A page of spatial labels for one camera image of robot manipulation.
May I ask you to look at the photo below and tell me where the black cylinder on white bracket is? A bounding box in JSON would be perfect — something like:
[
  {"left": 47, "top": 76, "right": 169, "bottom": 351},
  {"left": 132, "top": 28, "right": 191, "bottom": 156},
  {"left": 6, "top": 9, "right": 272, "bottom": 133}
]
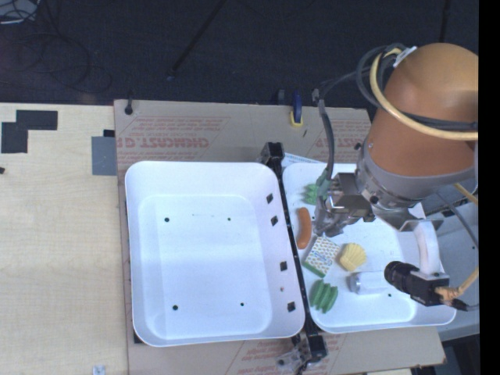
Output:
[{"left": 384, "top": 209, "right": 451, "bottom": 308}]

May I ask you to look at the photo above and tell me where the black block with wires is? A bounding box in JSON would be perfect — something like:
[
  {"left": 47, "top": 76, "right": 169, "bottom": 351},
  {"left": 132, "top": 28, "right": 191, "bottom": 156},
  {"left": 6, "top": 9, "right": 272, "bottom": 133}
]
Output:
[
  {"left": 259, "top": 141, "right": 285, "bottom": 167},
  {"left": 305, "top": 333, "right": 329, "bottom": 363}
]

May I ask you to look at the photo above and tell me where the small light green toy vegetable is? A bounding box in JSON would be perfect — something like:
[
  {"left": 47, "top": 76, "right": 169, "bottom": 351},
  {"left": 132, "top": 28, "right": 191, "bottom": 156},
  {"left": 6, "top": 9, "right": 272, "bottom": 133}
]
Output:
[{"left": 302, "top": 183, "right": 320, "bottom": 204}]

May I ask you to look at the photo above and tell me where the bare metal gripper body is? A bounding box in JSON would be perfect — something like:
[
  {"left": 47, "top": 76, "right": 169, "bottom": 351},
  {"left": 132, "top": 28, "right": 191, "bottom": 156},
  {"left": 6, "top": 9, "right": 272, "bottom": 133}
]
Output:
[{"left": 330, "top": 161, "right": 416, "bottom": 223}]

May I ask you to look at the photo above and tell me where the orange toy sausage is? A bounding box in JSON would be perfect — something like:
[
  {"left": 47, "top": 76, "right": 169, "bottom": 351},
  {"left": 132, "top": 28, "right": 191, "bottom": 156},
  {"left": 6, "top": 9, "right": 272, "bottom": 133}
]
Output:
[{"left": 296, "top": 207, "right": 313, "bottom": 250}]

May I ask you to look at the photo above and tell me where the yellow ribbed toy shell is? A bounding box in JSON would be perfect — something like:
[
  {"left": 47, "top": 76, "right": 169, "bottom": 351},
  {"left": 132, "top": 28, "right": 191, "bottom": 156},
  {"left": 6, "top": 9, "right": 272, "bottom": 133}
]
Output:
[{"left": 337, "top": 242, "right": 368, "bottom": 272}]

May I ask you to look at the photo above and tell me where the white printed paper sheet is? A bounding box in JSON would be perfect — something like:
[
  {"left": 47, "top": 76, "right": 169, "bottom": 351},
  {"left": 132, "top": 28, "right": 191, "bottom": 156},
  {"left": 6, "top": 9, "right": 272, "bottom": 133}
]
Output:
[{"left": 283, "top": 152, "right": 326, "bottom": 166}]

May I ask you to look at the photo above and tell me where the white and green printed packet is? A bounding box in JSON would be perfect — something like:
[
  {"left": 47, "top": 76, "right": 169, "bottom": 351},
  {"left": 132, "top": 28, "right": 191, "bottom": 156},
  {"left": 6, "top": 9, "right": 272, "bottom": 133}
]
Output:
[{"left": 303, "top": 236, "right": 341, "bottom": 279}]

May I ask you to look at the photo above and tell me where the green ribbed toy pea pod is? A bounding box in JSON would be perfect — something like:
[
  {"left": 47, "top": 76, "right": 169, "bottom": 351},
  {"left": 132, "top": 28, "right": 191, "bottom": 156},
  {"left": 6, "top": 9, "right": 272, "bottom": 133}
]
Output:
[{"left": 309, "top": 278, "right": 339, "bottom": 313}]

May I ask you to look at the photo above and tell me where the white small can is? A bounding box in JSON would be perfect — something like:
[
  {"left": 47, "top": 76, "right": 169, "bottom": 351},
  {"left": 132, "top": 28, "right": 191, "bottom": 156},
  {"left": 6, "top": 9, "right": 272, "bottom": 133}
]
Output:
[{"left": 348, "top": 270, "right": 391, "bottom": 295}]

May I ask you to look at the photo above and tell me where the white plastic tray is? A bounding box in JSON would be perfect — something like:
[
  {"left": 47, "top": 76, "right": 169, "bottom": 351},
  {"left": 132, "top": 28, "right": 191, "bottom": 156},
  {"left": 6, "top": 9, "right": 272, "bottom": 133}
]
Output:
[
  {"left": 281, "top": 162, "right": 458, "bottom": 334},
  {"left": 124, "top": 160, "right": 306, "bottom": 348}
]

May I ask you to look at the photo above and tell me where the brown cardboard board, red print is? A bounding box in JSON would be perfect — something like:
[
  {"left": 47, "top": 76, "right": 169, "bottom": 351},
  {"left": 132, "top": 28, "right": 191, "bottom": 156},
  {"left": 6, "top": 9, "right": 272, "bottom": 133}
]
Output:
[{"left": 112, "top": 99, "right": 447, "bottom": 375}]

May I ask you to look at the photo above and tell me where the thin black rod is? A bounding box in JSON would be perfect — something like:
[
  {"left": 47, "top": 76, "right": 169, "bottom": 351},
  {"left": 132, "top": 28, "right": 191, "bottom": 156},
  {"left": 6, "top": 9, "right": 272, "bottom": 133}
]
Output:
[{"left": 271, "top": 157, "right": 320, "bottom": 340}]

